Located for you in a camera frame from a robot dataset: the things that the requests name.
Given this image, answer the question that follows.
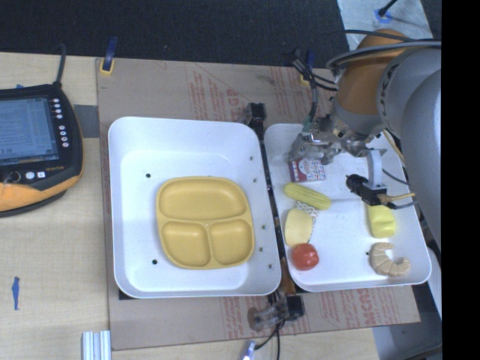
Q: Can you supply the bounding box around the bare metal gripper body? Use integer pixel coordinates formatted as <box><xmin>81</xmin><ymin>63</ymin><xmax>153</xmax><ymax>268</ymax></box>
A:
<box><xmin>309</xmin><ymin>113</ymin><xmax>379</xmax><ymax>159</ymax></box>

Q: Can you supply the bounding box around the red and white carton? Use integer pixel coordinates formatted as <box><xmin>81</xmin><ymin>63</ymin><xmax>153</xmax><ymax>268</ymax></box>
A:
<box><xmin>287</xmin><ymin>157</ymin><xmax>327</xmax><ymax>183</ymax></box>

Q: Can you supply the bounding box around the yellow corn cob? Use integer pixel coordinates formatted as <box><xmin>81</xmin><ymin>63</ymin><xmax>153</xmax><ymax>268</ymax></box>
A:
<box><xmin>283</xmin><ymin>181</ymin><xmax>333</xmax><ymax>212</ymax></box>

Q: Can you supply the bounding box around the pale yellow rounded toy food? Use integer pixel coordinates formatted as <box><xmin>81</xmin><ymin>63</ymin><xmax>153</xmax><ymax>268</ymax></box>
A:
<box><xmin>283</xmin><ymin>207</ymin><xmax>314</xmax><ymax>248</ymax></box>

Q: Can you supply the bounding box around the yellow block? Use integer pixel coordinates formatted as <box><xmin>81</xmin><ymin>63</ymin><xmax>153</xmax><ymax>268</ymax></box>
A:
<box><xmin>367</xmin><ymin>203</ymin><xmax>397</xmax><ymax>240</ymax></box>

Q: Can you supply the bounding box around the white plastic tray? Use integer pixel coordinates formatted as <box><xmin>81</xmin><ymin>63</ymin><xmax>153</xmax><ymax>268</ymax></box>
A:
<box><xmin>263</xmin><ymin>122</ymin><xmax>433</xmax><ymax>293</ymax></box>
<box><xmin>107</xmin><ymin>115</ymin><xmax>283</xmax><ymax>300</ymax></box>

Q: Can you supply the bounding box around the thin black and white rod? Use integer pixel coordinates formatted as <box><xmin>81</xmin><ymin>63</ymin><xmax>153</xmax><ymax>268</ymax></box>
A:
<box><xmin>257</xmin><ymin>124</ymin><xmax>293</xmax><ymax>296</ymax></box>

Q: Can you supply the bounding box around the red tomato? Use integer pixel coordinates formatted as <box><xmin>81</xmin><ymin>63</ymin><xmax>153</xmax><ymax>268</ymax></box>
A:
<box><xmin>290</xmin><ymin>242</ymin><xmax>320</xmax><ymax>272</ymax></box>

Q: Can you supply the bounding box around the yellow divided plate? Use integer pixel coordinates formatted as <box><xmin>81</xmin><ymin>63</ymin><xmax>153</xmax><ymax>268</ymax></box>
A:
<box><xmin>154</xmin><ymin>175</ymin><xmax>257</xmax><ymax>271</ymax></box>

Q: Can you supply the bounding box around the beige croissant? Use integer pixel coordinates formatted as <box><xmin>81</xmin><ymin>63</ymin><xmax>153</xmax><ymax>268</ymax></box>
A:
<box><xmin>368</xmin><ymin>241</ymin><xmax>412</xmax><ymax>278</ymax></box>

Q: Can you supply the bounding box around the brown cardboard board, red print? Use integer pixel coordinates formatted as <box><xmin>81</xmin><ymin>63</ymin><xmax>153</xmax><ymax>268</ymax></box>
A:
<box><xmin>95</xmin><ymin>57</ymin><xmax>422</xmax><ymax>351</ymax></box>

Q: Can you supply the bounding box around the black cylinder on white bracket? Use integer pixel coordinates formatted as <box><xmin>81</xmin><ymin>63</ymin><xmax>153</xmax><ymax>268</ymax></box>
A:
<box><xmin>345</xmin><ymin>148</ymin><xmax>389</xmax><ymax>206</ymax></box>

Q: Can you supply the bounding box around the black block with thin wires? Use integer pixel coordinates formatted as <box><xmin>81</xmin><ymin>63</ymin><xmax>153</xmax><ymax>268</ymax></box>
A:
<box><xmin>247</xmin><ymin>292</ymin><xmax>306</xmax><ymax>332</ymax></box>
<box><xmin>242</xmin><ymin>102</ymin><xmax>268</xmax><ymax>128</ymax></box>

